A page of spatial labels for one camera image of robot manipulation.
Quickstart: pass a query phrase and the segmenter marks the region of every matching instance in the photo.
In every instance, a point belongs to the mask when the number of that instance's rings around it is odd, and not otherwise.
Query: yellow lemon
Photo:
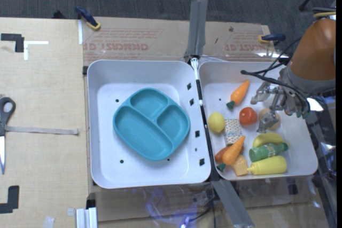
[[[220,133],[224,129],[224,117],[216,111],[213,112],[209,116],[208,126],[212,131]]]

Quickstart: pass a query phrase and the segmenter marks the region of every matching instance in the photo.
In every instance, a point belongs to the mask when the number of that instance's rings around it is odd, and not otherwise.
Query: white tape
[[[24,41],[24,60],[28,60],[28,46],[29,45],[48,45],[49,41]]]
[[[47,134],[62,134],[62,135],[77,135],[78,129],[56,129],[56,128],[24,128],[24,127],[10,127],[5,125],[6,131],[12,132],[29,132],[29,133],[47,133]]]
[[[82,20],[79,20],[79,44],[83,44],[83,29],[82,29]]]

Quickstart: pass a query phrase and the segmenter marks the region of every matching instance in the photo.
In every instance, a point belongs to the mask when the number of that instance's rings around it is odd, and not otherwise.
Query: yellow banana
[[[257,135],[253,141],[253,147],[258,147],[267,143],[281,144],[284,143],[283,137],[275,132],[266,132]]]

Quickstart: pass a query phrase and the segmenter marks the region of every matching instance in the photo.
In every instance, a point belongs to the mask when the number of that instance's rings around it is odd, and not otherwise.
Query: orange carrot
[[[216,162],[222,162],[222,156],[223,154],[232,147],[232,145],[228,145],[226,147],[224,147],[223,149],[221,149],[220,151],[218,151],[215,155],[215,161]],[[241,150],[240,150],[240,154],[243,152],[244,150],[244,147],[242,146],[241,147]]]
[[[234,107],[234,104],[238,104],[243,100],[247,93],[247,89],[250,86],[250,80],[246,80],[242,85],[240,85],[235,91],[230,95],[230,102],[226,104],[229,109]]]
[[[242,135],[235,143],[232,144],[230,150],[226,151],[222,156],[222,162],[229,166],[239,157],[240,150],[244,145],[245,136]]]

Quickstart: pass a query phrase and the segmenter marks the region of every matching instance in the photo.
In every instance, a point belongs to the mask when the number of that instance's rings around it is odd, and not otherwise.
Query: red tomato
[[[251,107],[245,107],[240,111],[239,120],[242,125],[254,124],[258,121],[258,115]]]

